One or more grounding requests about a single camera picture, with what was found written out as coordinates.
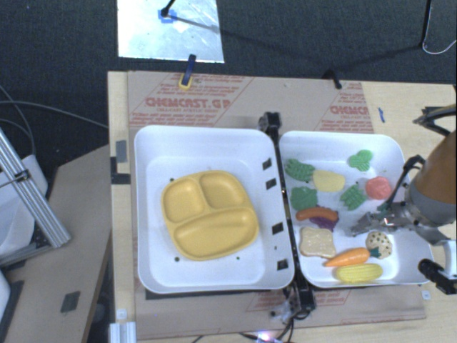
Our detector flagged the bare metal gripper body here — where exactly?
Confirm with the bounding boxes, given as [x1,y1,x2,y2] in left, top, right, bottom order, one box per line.
[377,204,451,246]

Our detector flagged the beige toy biscuit dark dots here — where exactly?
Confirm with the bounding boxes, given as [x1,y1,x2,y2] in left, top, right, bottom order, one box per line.
[365,230,394,260]

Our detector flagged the green toy lettuce leaf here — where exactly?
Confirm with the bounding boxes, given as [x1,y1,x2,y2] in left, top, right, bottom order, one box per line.
[339,184,368,212]
[289,186,319,212]
[283,158,316,183]

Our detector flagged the orange toy carrot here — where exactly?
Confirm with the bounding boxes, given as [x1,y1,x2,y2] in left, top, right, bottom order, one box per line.
[323,247,381,268]

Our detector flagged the yellow toy corn cob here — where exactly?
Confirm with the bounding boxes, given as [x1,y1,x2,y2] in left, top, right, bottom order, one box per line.
[333,263,384,283]

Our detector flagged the beige toy bread slice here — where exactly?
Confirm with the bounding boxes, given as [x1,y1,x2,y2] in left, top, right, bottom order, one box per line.
[298,226,337,259]

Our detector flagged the orange toy sausage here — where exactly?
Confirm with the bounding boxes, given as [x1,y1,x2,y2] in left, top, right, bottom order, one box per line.
[295,207,339,222]

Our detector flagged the yellow toy potato slice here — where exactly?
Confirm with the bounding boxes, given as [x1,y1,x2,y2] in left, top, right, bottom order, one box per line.
[312,169,346,193]

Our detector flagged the green toy broccoli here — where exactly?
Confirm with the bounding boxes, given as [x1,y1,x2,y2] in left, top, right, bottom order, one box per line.
[347,149,374,172]

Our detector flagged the white plastic tray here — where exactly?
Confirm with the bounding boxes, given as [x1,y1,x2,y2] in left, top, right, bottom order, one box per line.
[134,124,296,295]
[278,130,435,289]

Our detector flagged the thin black and white rod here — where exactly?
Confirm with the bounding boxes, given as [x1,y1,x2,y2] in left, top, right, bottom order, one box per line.
[269,126,306,294]

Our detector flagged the yellow divided plate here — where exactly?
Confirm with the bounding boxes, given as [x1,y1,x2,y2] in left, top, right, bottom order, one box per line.
[160,169,261,262]

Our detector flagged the brown cardboard board red print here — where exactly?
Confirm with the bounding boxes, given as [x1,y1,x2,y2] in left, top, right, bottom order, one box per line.
[126,70,428,339]

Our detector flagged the black cylinder on white bracket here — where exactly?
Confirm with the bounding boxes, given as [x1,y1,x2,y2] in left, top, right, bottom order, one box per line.
[418,239,457,296]

